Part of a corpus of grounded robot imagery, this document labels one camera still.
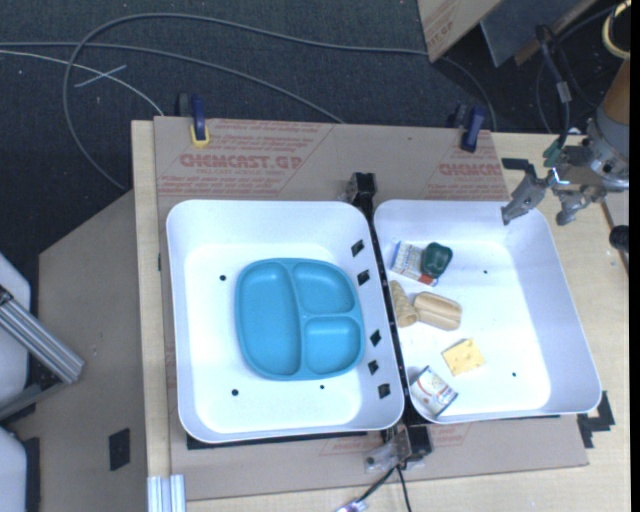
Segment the cheese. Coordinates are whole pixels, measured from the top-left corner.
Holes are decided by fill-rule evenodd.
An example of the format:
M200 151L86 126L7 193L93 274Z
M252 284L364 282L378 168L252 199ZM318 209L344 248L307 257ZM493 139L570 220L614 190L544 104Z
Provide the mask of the cheese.
M478 368L485 363L484 356L473 338L456 343L442 352L442 357L454 376Z

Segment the white container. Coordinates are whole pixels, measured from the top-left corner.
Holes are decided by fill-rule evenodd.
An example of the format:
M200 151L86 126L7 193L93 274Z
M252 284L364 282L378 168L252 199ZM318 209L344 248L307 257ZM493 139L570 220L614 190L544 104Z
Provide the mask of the white container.
M171 210L166 227L178 409L187 432L219 443L397 423L404 394L371 235L359 210L337 201L189 200ZM326 261L350 277L365 327L358 366L333 378L278 381L246 364L235 331L235 284L247 265L268 258ZM365 271L369 278L360 285Z
M24 446L0 427L0 510L24 512L27 501L27 454Z
M29 309L31 288L27 280L0 254L0 284L22 307ZM27 380L29 352L0 327L0 407L19 394Z
M601 397L598 375L558 258L549 226L533 210L505 226L502 203L388 201L375 227L388 279L410 299L431 291L458 302L455 331L418 322L398 329L406 375L413 382L430 365L458 392L435 423L586 412ZM453 259L430 288L390 271L398 242L438 242ZM486 363L454 377L441 353L473 338Z

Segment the gray wire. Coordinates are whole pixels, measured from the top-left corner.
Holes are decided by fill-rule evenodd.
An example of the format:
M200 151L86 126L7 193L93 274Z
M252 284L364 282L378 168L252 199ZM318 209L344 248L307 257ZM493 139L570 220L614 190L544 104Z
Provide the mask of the gray wire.
M83 146L82 142L80 141L80 138L78 137L78 134L76 133L73 121L71 119L71 114L69 112L69 100L68 100L68 88L69 88L69 77L71 74L71 70L74 67L75 61L78 58L78 55L80 54L80 52L82 51L83 48L85 47L102 47L102 48L114 48L114 49L122 49L122 50L130 50L130 51L138 51L138 52L145 52L145 53L150 53L150 54L155 54L155 55L160 55L160 56L164 56L164 57L170 57L170 58L174 58L174 59L179 59L185 62L191 62L191 63L195 63L195 64L199 64L199 65L203 65L203 66L207 66L207 67L211 67L213 69L217 69L219 71L224 71L227 73L231 73L234 74L236 76L240 76L242 78L251 80L253 82L256 82L258 84L261 84L265 87L269 87L273 90L276 90L282 94L285 94L297 101L302 102L303 104L314 108L316 110L318 110L319 112L323 113L324 115L326 115L327 117L329 117L330 119L333 119L334 121L338 122L338 123L344 123L344 121L342 121L340 118L338 118L337 116L331 114L330 112L326 111L325 109L313 104L312 102L294 94L291 93L281 87L278 87L274 84L271 84L269 82L266 82L264 80L261 80L259 78L256 77L252 77L251 75L248 75L246 73L242 73L240 71L236 71L233 70L231 68L227 68L224 66L219 66L217 64L213 64L211 62L207 62L207 61L203 61L200 59L195 59L192 57L187 57L184 55L179 55L179 54L174 54L171 52L165 52L162 50L154 50L154 49L150 49L150 48L139 48L139 47L133 47L133 46L127 46L127 45L107 45L107 44L95 44L95 43L90 43L90 41L96 37L97 35L99 35L102 32L105 32L117 25L123 24L123 23L127 23L130 21L135 21L135 20L146 20L146 19L163 19L163 18L168 18L168 19L184 19L184 20L192 20L192 21L203 21L203 22L208 22L208 23L216 23L219 25L223 25L223 26L229 26L229 27L233 27L236 29L240 29L240 30L246 30L252 33L257 33L257 34L261 34L261 35L266 35L269 37L274 37L274 38L278 38L278 39L282 39L285 41L290 41L290 42L295 42L295 43L300 43L300 44L305 44L305 45L311 45L311 46L317 46L320 48L328 48L328 49L334 49L334 50L344 50L344 51L358 51L358 52L369 52L369 53L395 53L395 54L408 54L408 55L419 55L419 56L428 56L427 52L424 51L420 51L420 50L410 50L410 49L403 49L403 48L373 48L373 47L360 47L360 46L345 46L345 45L337 45L337 44L332 44L332 43L323 43L323 42L318 42L318 41L311 41L308 39L301 39L298 37L294 37L294 36L288 36L285 34L279 34L276 32L271 32L268 30L264 30L264 29L259 29L259 28L255 28L255 27L249 27L247 25L242 25L240 23L235 23L235 22L231 22L231 21L226 21L226 20L221 20L218 18L210 18L210 17L204 17L204 16L197 16L197 15L191 15L191 14L179 14L179 13L145 13L145 14L136 14L136 15L132 15L132 16L125 16L122 18L117 18L114 20L111 20L101 26L99 26L98 28L92 30L89 34L87 34L82 41L80 41L79 43L62 43L62 42L43 42L43 43L37 43L37 42L27 42L27 43L0 43L0 47L3 46L74 46L75 49L70 57L70 59L67 62L67 68L65 70L65 74L64 74L64 79L63 79L63 85L62 85L62 104L63 104L63 112L64 112L64 117L65 120L67 122L67 126L69 128L69 132L71 133L71 136L73 137L76 145L78 146L78 148L80 149L80 151L82 152L82 154L85 156L85 158L87 158L87 160L93 165L93 167L100 173L102 174L107 180L109 180L113 185L115 185L117 188L121 189L121 190L126 190L126 188L121 185L119 182L117 182L116 180L114 180L104 169L102 169L102 167L91 157L91 155L89 154L89 152L85 149L85 147ZM475 77L473 77L473 75L471 75L471 73L469 73L466 69L464 69L462 66L460 66L459 64L457 64L456 62L447 59L447 58L441 58L441 60L443 60L444 62L447 62L448 64L456 67L458 70L462 71L465 75L467 75L474 83L474 85L479 89L480 93L482 94L485 102L487 103L487 107L490 111L491 114L491 118L492 118L492 124L493 124L493 129L494 131L497 131L497 122L496 122L496 117L495 117L495 112L493 110L493 106L491 105L491 102L489 101L489 97L486 94L486 92L484 91L484 89L482 88L481 84L475 79Z
M64 65L67 64L66 60L56 59L54 57L50 57L48 55L41 55L41 54L38 54L38 53L17 52L17 51L14 51L14 50L2 50L2 49L0 49L0 53L3 54L3 55L14 55L16 57L31 57L31 58L34 58L34 59L45 60L47 62L54 62L56 64L64 64ZM89 71L90 73L95 74L97 77L107 78L109 80L112 80L112 81L116 82L117 84L122 85L123 87L126 87L131 92L133 92L134 94L137 94L143 100L145 100L147 103L149 103L149 105L151 105L156 110L156 112L158 112L158 114L160 114L161 116L164 116L164 112L157 105L157 103L155 103L151 98L149 98L149 96L144 94L142 91L140 91L139 89L136 89L135 87L133 87L131 84L125 82L124 80L120 80L119 78L117 78L115 76L112 76L112 75L109 75L109 74L105 74L102 71L98 71L97 69L93 69L93 68L89 68L87 66L83 66L82 64L74 64L73 66L78 68L78 69L83 69L85 71Z

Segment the cable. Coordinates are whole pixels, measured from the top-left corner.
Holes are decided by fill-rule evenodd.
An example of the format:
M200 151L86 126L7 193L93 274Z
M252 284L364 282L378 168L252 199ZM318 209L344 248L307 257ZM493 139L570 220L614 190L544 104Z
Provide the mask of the cable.
M631 51L620 48L611 36L613 34L613 24L616 18L627 9L631 9L631 0L625 0L614 7L602 25L602 43L612 55L623 60L631 58Z
M396 470L396 467L392 467L389 471L387 471L377 482L375 482L371 487L369 487L365 493L360 496L356 501L357 502L361 502L366 500L369 496L371 496L375 491L377 491L380 486L382 484L384 484L387 480L389 480L389 477L393 474L393 472Z
M542 57L544 59L544 63L551 73L553 77L553 81L556 85L558 91L558 97L562 103L562 119L563 119L563 127L560 135L557 139L557 149L562 149L564 143L567 140L567 135L569 133L569 124L571 122L571 112L569 109L569 102L571 101L571 94L569 92L569 87L565 82L560 70L556 66L553 58L551 57L551 51L547 44L545 33L551 37L551 40L555 42L555 34L553 31L546 25L538 25L536 27L536 38L538 39L538 43L540 45L540 50L542 51Z
M83 153L83 155L85 156L85 158L87 158L87 160L93 165L93 167L103 176L105 176L111 183L113 183L116 187L125 190L125 187L123 185L121 185L120 183L118 183L117 181L115 181L113 178L111 178L108 173L106 173L106 171L104 169L102 169L102 167L95 162L95 160L91 157L91 155L88 153L88 151L84 148L82 142L80 141L80 138L77 135L77 132L75 130L75 126L73 124L73 121L71 119L71 115L69 112L69 100L68 100L68 88L69 88L69 77L71 74L71 70L73 69L74 65L75 65L75 61L77 60L80 52L85 48L85 47L102 47L102 48L117 48L117 49L123 49L123 50L132 50L132 51L139 51L139 52L145 52L145 53L151 53L151 54L156 54L156 55L161 55L161 56L165 56L165 57L171 57L171 58L175 58L175 59L179 59L182 61L186 61L186 62L191 62L191 63L196 63L196 64L200 64L200 65L204 65L204 66L208 66L214 69L218 69L220 71L224 71L227 73L231 73L231 74L235 74L237 76L240 76L242 78L254 81L256 83L259 83L263 86L269 87L271 89L274 89L280 93L283 93L297 101L300 101L304 104L306 104L307 106L310 106L311 108L314 108L316 110L318 110L319 112L323 113L324 115L326 115L327 117L329 117L330 119L333 119L334 121L338 122L338 123L344 123L344 121L342 121L341 119L339 119L337 116L334 116L333 114L331 114L330 112L322 109L321 107L318 107L317 105L314 105L313 103L309 102L308 100L305 100L304 98L295 95L289 91L286 91L283 88L280 88L274 84L271 84L269 82L266 82L264 80L258 79L256 77L252 77L250 75L247 75L246 73L242 73L236 70L232 70L230 68L226 68L224 66L218 66L216 64L207 62L207 61L202 61L200 59L195 59L195 58L191 58L191 57L186 57L184 55L178 55L178 54L173 54L170 52L165 52L162 50L152 50L149 48L139 48L139 47L133 47L133 46L126 46L126 45L97 45L94 43L90 43L90 41L96 37L97 35L99 35L102 32L105 32L117 25L123 24L123 23L127 23L130 21L135 21L135 20L145 20L145 19L155 19L155 18L170 18L170 19L184 19L184 20L194 20L194 21L203 21L203 22L209 22L209 23L217 23L223 26L229 26L229 27L233 27L233 28L237 28L237 29L241 29L241 30L247 30L253 33L257 33L257 34L261 34L261 35L266 35L269 37L274 37L274 38L278 38L278 39L282 39L285 41L290 41L290 42L295 42L295 43L300 43L300 44L306 44L306 45L311 45L311 46L317 46L320 48L327 48L327 49L334 49L334 50L345 50L345 51L358 51L358 52L370 52L370 53L395 53L395 54L408 54L408 55L419 55L419 56L428 56L427 52L424 51L420 51L420 50L410 50L410 49L402 49L402 48L373 48L373 47L360 47L360 46L345 46L345 45L336 45L336 44L331 44L331 43L322 43L322 42L317 42L317 41L311 41L308 39L301 39L301 38L297 38L294 36L288 36L288 35L284 35L284 34L279 34L276 32L271 32L268 30L264 30L264 29L259 29L259 28L255 28L255 27L249 27L247 25L242 25L240 23L235 23L235 22L230 22L230 21L226 21L226 20L221 20L218 18L210 18L210 17L204 17L204 16L196 16L196 15L190 15L190 14L179 14L179 13L146 13L146 14L137 14L137 15L132 15L132 16L125 16L122 18L117 18L114 20L111 20L101 26L99 26L98 28L92 30L89 34L87 34L82 41L80 41L79 43L56 43L56 42L44 42L44 43L37 43L37 42L27 42L27 43L0 43L0 47L2 46L74 46L75 49L70 57L70 59L67 62L67 68L65 70L65 74L64 74L64 79L63 79L63 87L62 87L62 103L63 103L63 112L64 112L64 116L65 116L65 120L67 122L67 126L69 128L69 132L71 133L71 136L73 137L76 145L78 146L78 148L80 149L80 151ZM479 89L480 93L482 94L485 102L487 103L487 108L490 111L491 114L491 118L492 118L492 124L493 124L493 130L497 131L497 122L496 122L496 117L495 117L495 112L493 109L493 106L491 105L491 102L489 100L488 95L486 94L486 92L484 91L484 89L482 88L481 84L475 79L475 77L473 77L473 75L471 75L471 73L469 73L466 69L464 69L462 66L460 66L459 64L457 64L454 61L451 61L449 59L446 58L442 58L441 60L443 60L444 62L447 62L448 64L456 67L458 70L462 71L463 73L465 73L474 83L474 85Z
M409 492L407 491L407 484L404 481L404 475L400 466L396 466L398 470L398 476L400 477L400 483L402 484L402 494L404 495L404 503L407 506L407 512L411 512L411 504L409 503Z
M16 52L16 51L13 51L13 50L2 50L2 49L0 49L0 53L2 53L4 55L15 55L17 57L32 57L32 58L35 58L35 59L45 60L45 61L48 61L48 62L55 62L57 64L65 64L65 65L67 64L66 60L56 59L56 58L53 58L53 57L49 57L48 55L40 55L40 54L37 54L37 53ZM124 80L120 80L119 78L116 78L115 76L107 75L107 74L103 73L102 71L98 71L97 69L89 68L89 67L83 66L81 64L74 64L74 67L79 68L79 69L84 69L85 71L89 71L90 73L93 73L93 74L95 74L97 76L102 76L103 78L108 78L109 80L112 80L112 81L116 82L117 84L120 84L123 87L126 87L131 92L133 92L134 94L137 94L143 100L145 100L147 103L149 103L149 105L151 105L156 110L156 112L158 112L158 114L160 114L161 116L164 116L164 112L162 111L162 109L151 98L149 98L142 91L136 89L135 87L133 87L131 84L128 84Z
M584 27L590 25L591 23L593 23L595 21L598 21L603 16L608 16L609 14L611 14L611 12L612 12L611 11L611 7L607 7L606 9L602 9L602 10L592 14L588 18L585 18L580 23L577 23L576 25L573 25L566 32L564 32L560 36L558 36L557 37L557 42L558 43L562 43L562 42L566 41L569 37L573 36L573 34L575 34L576 32L582 30ZM549 124L547 122L546 116L544 114L544 110L542 108L542 102L541 102L541 99L540 99L540 82L541 82L542 72L544 70L544 67L545 67L545 61L543 59L542 62L540 63L540 68L538 69L538 75L536 77L536 87L535 87L536 109L538 111L538 115L540 116L540 119L542 120L542 123L544 124L544 127L547 130L547 132L548 133L553 133L553 130L550 128L550 126L549 126Z

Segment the blue divided plate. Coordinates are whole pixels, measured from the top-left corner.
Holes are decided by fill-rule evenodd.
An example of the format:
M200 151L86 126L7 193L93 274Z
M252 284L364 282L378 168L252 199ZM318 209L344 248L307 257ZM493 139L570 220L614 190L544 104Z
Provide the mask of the blue divided plate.
M309 380L355 367L364 325L349 277L325 261L274 258L245 267L235 316L245 360L264 377Z

